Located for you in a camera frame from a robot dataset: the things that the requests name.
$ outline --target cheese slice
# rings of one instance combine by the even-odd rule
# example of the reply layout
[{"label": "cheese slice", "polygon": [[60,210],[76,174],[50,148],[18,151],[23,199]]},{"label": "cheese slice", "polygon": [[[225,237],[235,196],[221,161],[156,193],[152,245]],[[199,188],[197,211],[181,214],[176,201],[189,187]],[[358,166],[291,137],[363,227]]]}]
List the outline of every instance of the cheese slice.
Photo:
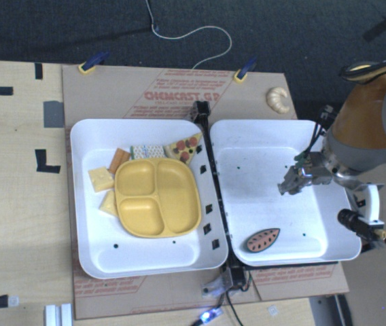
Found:
[{"label": "cheese slice", "polygon": [[103,202],[99,206],[99,210],[118,217],[118,208],[116,206],[116,196],[114,189],[109,189],[105,194]]},{"label": "cheese slice", "polygon": [[114,179],[104,166],[89,170],[89,176],[95,192],[114,187]]},{"label": "cheese slice", "polygon": [[164,152],[167,157],[175,158],[189,165],[196,153],[201,137],[202,133],[198,133],[188,138],[178,140],[170,145],[164,146]]}]

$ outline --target white cable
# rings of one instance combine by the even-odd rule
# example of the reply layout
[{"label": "white cable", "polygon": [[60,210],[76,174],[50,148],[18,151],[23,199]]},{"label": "white cable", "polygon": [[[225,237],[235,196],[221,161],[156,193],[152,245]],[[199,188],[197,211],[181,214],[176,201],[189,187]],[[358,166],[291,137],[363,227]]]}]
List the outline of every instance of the white cable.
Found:
[{"label": "white cable", "polygon": [[200,30],[203,30],[203,29],[217,29],[221,32],[223,32],[229,39],[229,46],[228,48],[226,49],[225,52],[223,53],[220,53],[216,56],[212,56],[212,57],[208,57],[206,59],[203,59],[201,60],[200,62],[196,63],[193,67],[193,69],[195,69],[198,65],[202,64],[203,62],[207,62],[208,60],[211,60],[211,59],[216,59],[216,58],[219,58],[221,56],[224,56],[225,54],[227,54],[231,48],[232,48],[232,38],[231,36],[229,35],[229,33],[223,29],[223,28],[220,28],[219,26],[215,26],[215,25],[206,25],[206,26],[201,26],[197,29],[194,29],[193,31],[190,31],[189,33],[185,34],[185,35],[181,35],[181,36],[177,36],[177,37],[167,37],[167,36],[163,36],[163,35],[160,35],[156,30],[155,30],[155,26],[154,26],[154,15],[152,14],[152,10],[151,10],[151,6],[150,6],[150,3],[148,0],[145,0],[146,2],[146,7],[147,7],[147,10],[150,14],[150,18],[151,18],[151,28],[152,28],[152,33],[155,34],[155,36],[161,38],[161,39],[165,39],[165,40],[180,40],[180,39],[183,39],[184,37],[188,37],[190,36],[191,34],[197,32],[197,31],[200,31]]}]

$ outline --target pizza slice toy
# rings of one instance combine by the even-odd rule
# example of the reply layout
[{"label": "pizza slice toy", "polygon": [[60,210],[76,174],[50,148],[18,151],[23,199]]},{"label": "pizza slice toy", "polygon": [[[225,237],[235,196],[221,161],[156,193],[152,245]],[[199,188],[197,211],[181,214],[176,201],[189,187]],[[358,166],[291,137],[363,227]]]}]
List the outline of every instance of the pizza slice toy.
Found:
[{"label": "pizza slice toy", "polygon": [[202,133],[198,133],[188,138],[178,140],[170,145],[164,146],[164,152],[167,157],[175,158],[176,160],[180,160],[189,165],[196,153],[201,137]]}]

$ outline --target black cable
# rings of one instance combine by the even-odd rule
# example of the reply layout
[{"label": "black cable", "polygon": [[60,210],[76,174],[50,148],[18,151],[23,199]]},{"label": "black cable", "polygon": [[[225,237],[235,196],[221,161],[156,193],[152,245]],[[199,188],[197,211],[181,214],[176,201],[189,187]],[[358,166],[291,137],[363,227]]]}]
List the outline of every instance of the black cable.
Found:
[{"label": "black cable", "polygon": [[246,285],[246,287],[240,287],[240,290],[242,291],[242,292],[246,292],[247,290],[249,290],[249,288],[250,288],[250,285],[252,284],[252,274],[251,274],[251,272],[249,272],[249,278],[248,278],[248,280],[247,280],[247,285]]},{"label": "black cable", "polygon": [[[225,294],[221,294],[220,297],[219,297],[219,301],[217,302],[217,304],[215,305],[215,307],[213,309],[218,309],[222,306],[223,302],[225,300]],[[196,320],[192,326],[200,326],[200,325],[203,325],[203,321],[201,319],[199,320]]]},{"label": "black cable", "polygon": [[234,306],[232,305],[231,299],[229,298],[229,291],[226,292],[226,299],[228,300],[229,306],[231,307],[232,312],[234,313],[236,320],[239,322],[240,326],[243,326],[243,323],[241,322],[239,316],[237,315],[237,313],[234,309]]},{"label": "black cable", "polygon": [[232,48],[232,38],[231,38],[231,35],[229,35],[229,33],[225,29],[220,28],[219,26],[215,26],[215,25],[201,26],[199,28],[196,28],[196,29],[190,31],[189,33],[187,33],[185,35],[176,36],[176,37],[168,37],[168,36],[160,35],[158,33],[158,26],[156,25],[156,22],[154,20],[154,15],[153,15],[152,10],[151,10],[150,0],[145,0],[145,2],[146,2],[147,12],[148,12],[148,14],[150,16],[150,19],[151,19],[151,31],[152,31],[153,34],[155,34],[155,36],[157,36],[157,37],[159,37],[161,39],[165,39],[165,40],[180,40],[180,39],[183,39],[184,37],[188,37],[191,34],[196,33],[197,31],[201,31],[201,30],[204,30],[204,29],[217,29],[217,30],[223,32],[227,36],[227,38],[229,39],[229,46],[226,49],[226,51],[224,51],[223,53],[217,54],[216,56],[211,56],[211,57],[208,57],[206,59],[202,59],[200,62],[197,62],[194,65],[193,69],[197,68],[197,66],[202,64],[203,62],[207,62],[208,60],[216,59],[216,58],[219,58],[221,56],[224,56],[225,54],[227,54],[231,50],[231,48]]},{"label": "black cable", "polygon": [[[313,131],[313,134],[311,136],[311,141],[310,141],[308,147],[303,151],[303,158],[307,158],[308,157],[309,153],[311,152],[311,149],[313,148],[314,144],[317,142],[319,137],[326,133],[326,129],[324,127],[325,124],[326,124],[326,121],[325,121],[325,119],[322,116],[322,113],[326,112],[326,107],[327,107],[327,105],[325,107],[322,107],[319,110],[319,115],[318,115],[319,118],[315,122],[314,131]],[[332,118],[336,117],[336,115],[334,115],[332,112],[329,112],[328,115],[331,116]]]}]

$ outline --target toy food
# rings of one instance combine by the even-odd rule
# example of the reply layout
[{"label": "toy food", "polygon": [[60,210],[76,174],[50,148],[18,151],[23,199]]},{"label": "toy food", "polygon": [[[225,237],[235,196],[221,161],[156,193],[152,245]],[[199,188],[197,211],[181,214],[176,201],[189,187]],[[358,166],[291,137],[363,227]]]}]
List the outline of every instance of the toy food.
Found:
[{"label": "toy food", "polygon": [[138,145],[131,147],[131,158],[138,160],[140,158],[163,158],[163,146],[159,145]]},{"label": "toy food", "polygon": [[119,165],[129,160],[131,157],[131,153],[124,151],[123,149],[116,149],[116,152],[111,160],[109,172],[111,174],[116,174]]},{"label": "toy food", "polygon": [[89,176],[95,192],[114,187],[114,178],[104,166],[89,170]]},{"label": "toy food", "polygon": [[279,228],[269,228],[255,233],[246,241],[247,250],[252,253],[259,253],[260,251],[268,249],[276,241],[280,231]]},{"label": "toy food", "polygon": [[282,98],[287,98],[288,93],[282,87],[274,87],[266,95],[267,104],[277,113],[287,113],[290,107],[282,102]]},{"label": "toy food", "polygon": [[167,157],[175,158],[189,165],[201,137],[202,133],[198,133],[186,139],[178,140],[170,145],[164,146],[164,152]]},{"label": "toy food", "polygon": [[105,211],[110,215],[118,217],[118,209],[116,207],[116,196],[114,189],[109,189],[105,194],[103,202],[101,203],[99,210]]}]

